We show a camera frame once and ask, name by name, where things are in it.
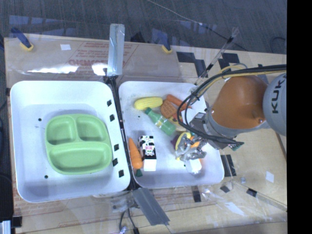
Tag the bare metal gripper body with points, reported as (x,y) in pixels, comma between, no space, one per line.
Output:
(189,149)

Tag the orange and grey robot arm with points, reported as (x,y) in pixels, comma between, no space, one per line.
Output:
(239,103)

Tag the yellow banana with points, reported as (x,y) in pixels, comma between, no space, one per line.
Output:
(181,136)

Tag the purple grapes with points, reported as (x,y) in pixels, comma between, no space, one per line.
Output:
(173,142)

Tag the white plastic tray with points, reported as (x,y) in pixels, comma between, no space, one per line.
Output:
(168,169)
(29,155)

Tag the yellow and red pizza slice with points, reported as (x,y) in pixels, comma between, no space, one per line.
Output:
(176,121)

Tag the green bottle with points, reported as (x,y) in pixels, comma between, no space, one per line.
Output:
(164,125)

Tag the cow print milk carton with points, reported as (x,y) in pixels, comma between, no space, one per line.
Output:
(148,152)

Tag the brown waffle biscuit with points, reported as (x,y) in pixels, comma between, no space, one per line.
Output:
(168,108)

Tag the orange carrot with green top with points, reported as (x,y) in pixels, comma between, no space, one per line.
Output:
(135,155)

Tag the yellow corn cob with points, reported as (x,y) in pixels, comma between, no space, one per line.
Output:
(148,103)

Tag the green divided plate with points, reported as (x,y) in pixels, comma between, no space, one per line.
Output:
(78,152)

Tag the brown cardboard board red print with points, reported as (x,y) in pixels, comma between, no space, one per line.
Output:
(48,57)

